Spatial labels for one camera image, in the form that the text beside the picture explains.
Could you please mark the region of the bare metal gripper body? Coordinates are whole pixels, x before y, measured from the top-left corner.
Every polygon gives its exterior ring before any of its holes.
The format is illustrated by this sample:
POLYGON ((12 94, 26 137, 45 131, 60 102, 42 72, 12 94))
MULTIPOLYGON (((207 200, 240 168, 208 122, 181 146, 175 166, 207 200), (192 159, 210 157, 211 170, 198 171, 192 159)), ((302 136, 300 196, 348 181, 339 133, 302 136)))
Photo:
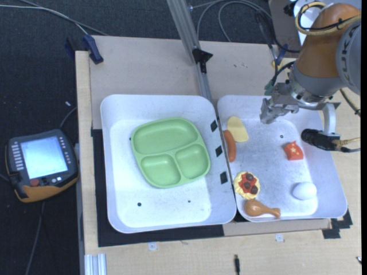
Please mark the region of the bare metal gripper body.
POLYGON ((286 107, 289 113, 298 113, 300 109, 321 110, 327 104, 324 97, 314 95, 296 82, 277 83, 270 98, 273 107, 286 107))

